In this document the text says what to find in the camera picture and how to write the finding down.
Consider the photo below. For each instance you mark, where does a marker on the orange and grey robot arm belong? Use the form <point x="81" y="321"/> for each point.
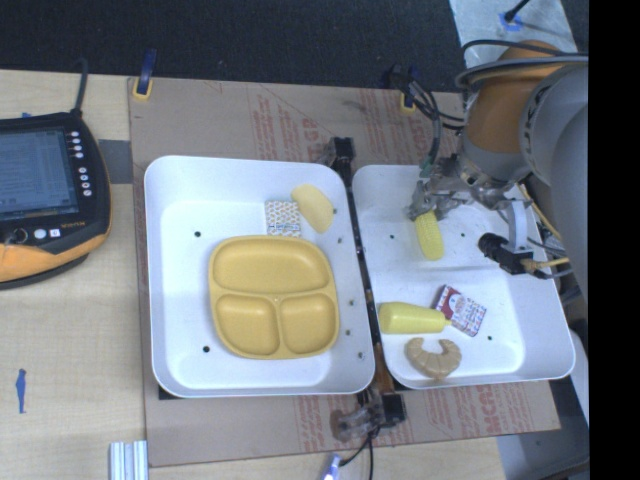
<point x="505" y="113"/>

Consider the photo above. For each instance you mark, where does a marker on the white patterned packet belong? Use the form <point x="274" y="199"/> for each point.
<point x="282" y="218"/>

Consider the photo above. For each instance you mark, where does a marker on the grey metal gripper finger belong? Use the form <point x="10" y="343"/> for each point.
<point x="446" y="205"/>
<point x="420" y="200"/>

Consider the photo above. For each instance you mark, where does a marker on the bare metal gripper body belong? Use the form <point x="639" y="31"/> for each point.
<point x="467" y="180"/>

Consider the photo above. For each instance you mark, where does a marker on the yellow corn cob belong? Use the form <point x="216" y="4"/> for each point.
<point x="430" y="238"/>

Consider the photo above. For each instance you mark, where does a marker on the brown cardboard board, red print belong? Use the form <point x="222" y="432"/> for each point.
<point x="210" y="118"/>

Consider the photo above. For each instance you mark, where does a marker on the tan croissant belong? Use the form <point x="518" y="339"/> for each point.
<point x="432" y="360"/>

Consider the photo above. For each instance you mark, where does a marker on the white plastic tray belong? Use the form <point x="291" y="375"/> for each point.
<point x="500" y="333"/>
<point x="180" y="288"/>

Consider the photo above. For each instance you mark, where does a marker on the yellow squeeze bottle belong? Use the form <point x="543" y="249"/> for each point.
<point x="405" y="318"/>

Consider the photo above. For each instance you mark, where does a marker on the pale yellow oval toy food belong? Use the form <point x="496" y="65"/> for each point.
<point x="315" y="208"/>

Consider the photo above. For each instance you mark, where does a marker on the black cylinder on white bracket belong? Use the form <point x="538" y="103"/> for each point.
<point x="502" y="253"/>

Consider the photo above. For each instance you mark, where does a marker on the yellow divided plate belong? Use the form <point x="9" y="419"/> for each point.
<point x="272" y="268"/>

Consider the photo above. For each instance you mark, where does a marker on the red and white carton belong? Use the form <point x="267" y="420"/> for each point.
<point x="462" y="310"/>

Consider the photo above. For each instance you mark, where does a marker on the thin black and white rod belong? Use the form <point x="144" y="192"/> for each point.
<point x="361" y="253"/>

